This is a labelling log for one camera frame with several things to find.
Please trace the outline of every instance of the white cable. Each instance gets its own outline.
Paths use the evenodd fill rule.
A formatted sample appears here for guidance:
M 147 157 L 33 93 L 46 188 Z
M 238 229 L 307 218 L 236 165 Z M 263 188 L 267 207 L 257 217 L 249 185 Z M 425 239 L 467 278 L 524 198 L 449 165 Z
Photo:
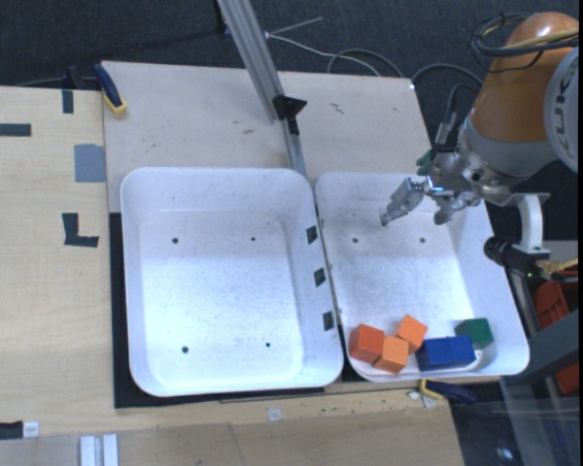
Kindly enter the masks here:
M 282 36 L 278 36 L 278 35 L 274 35 L 271 33 L 265 33 L 265 38 L 274 38 L 275 40 L 280 40 L 282 42 L 286 42 L 289 43 L 291 45 L 295 45 L 297 47 L 300 47 L 301 49 L 304 50 L 308 50 L 311 51 L 313 53 L 316 53 L 317 55 L 321 55 L 322 57 L 334 57 L 335 53 L 328 53 L 325 51 L 320 51 L 320 50 L 316 50 L 316 49 L 312 49 L 311 47 L 307 47 L 306 45 L 302 45 L 301 43 L 295 42 L 294 40 L 290 40 L 289 38 L 284 38 Z M 358 60 L 357 58 L 354 57 L 349 57 L 347 55 L 339 55 L 338 58 L 341 59 L 347 59 L 347 60 L 352 60 L 353 62 L 356 62 L 364 67 L 366 67 L 367 69 L 369 69 L 373 74 L 375 74 L 376 76 L 380 76 L 380 73 L 371 65 L 367 64 L 366 62 L 363 62 L 362 60 Z

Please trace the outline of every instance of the toy block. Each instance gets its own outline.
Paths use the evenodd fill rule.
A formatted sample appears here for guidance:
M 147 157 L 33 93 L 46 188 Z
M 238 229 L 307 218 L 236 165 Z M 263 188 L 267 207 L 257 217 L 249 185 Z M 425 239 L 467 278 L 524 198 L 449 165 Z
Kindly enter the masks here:
M 424 340 L 416 356 L 420 371 L 462 368 L 476 359 L 468 335 Z
M 386 335 L 382 354 L 373 363 L 373 367 L 397 374 L 406 364 L 408 364 L 408 342 Z
M 484 349 L 495 339 L 490 324 L 485 317 L 466 319 L 456 326 L 456 335 L 468 335 L 474 349 Z
M 350 357 L 369 364 L 382 354 L 385 332 L 367 324 L 359 324 L 350 334 L 348 352 Z
M 410 315 L 404 316 L 395 327 L 394 335 L 408 342 L 408 353 L 419 350 L 428 333 L 428 327 Z

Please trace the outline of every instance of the blue block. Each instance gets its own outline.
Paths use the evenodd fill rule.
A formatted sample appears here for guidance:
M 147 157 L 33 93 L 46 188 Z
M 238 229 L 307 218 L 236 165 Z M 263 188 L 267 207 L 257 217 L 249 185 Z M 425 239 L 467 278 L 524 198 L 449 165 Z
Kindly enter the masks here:
M 415 355 L 420 371 L 462 368 L 476 358 L 468 335 L 426 339 Z

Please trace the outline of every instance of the block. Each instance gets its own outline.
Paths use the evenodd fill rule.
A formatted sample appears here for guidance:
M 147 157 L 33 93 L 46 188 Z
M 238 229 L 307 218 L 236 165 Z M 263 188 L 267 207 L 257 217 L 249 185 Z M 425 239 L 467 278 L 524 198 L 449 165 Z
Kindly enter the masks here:
M 428 327 L 410 315 L 404 316 L 395 327 L 394 335 L 408 342 L 408 353 L 419 350 L 428 333 Z
M 408 364 L 408 350 L 408 342 L 386 335 L 383 341 L 382 354 L 373 363 L 373 367 L 397 374 Z
M 382 354 L 385 332 L 367 324 L 359 324 L 350 334 L 350 357 L 372 364 Z
M 495 339 L 485 317 L 466 319 L 456 326 L 456 335 L 468 335 L 474 349 L 484 349 Z
M 426 339 L 415 355 L 420 371 L 462 368 L 476 359 L 468 335 Z

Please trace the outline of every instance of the dark background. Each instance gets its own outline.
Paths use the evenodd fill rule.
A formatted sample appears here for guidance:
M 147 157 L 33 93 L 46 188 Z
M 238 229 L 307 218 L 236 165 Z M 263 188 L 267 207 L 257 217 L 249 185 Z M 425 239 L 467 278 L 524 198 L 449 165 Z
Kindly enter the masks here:
M 448 63 L 483 79 L 484 69 L 468 46 L 471 29 L 480 20 L 500 13 L 543 11 L 579 18 L 579 0 L 251 1 L 266 31 L 322 17 L 283 36 L 330 53 L 373 50 L 408 78 L 430 64 Z M 243 67 L 232 40 L 217 33 L 216 24 L 213 0 L 0 0 L 0 84 L 57 78 L 71 66 L 83 76 L 92 76 L 93 64 L 104 59 Z M 274 40 L 269 44 L 280 71 L 326 71 L 327 57 Z M 357 57 L 383 76 L 397 76 L 379 60 Z M 371 74 L 346 60 L 337 61 L 332 72 Z M 476 87 L 467 75 L 451 69 L 433 70 L 415 82 L 432 138 L 456 83 Z M 458 122 L 473 99 L 473 93 L 462 90 Z M 520 188 L 552 194 L 543 208 L 547 240 L 577 239 L 577 187 L 577 175 L 558 161 Z M 514 209 L 489 206 L 489 210 L 497 235 L 520 236 Z

